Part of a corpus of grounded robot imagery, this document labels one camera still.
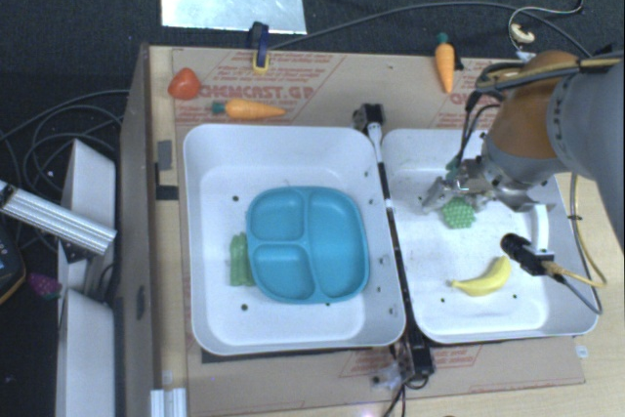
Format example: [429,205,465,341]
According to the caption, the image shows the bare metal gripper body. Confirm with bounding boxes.
[441,158,541,214]

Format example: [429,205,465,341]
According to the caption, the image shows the green grapes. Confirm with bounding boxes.
[440,196,477,229]

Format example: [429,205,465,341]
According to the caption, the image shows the thin black and white rod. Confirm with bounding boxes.
[368,121,422,357]

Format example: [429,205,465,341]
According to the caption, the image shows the yellow banana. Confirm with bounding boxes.
[446,255,514,298]

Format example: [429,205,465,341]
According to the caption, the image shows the white plastic tray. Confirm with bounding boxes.
[380,128,600,345]
[183,123,408,356]

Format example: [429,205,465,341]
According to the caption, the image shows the orange carrot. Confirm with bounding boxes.
[210,98,287,121]
[434,32,457,95]

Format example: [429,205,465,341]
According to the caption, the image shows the blue divided plate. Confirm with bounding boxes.
[245,186,371,306]

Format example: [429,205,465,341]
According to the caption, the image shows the brown cardboard board red print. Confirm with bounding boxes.
[170,46,587,399]

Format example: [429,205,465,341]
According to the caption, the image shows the green toy vegetable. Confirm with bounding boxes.
[229,232,256,288]

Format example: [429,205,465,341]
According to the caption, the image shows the red toy fruit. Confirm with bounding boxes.
[167,66,203,102]

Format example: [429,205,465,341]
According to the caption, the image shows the purple grapes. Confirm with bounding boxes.
[25,271,63,301]

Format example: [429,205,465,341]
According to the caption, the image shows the black cylinder on white bracket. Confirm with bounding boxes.
[500,203,558,277]

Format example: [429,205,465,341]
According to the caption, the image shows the black block with thin wires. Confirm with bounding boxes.
[353,103,388,134]
[403,335,437,378]

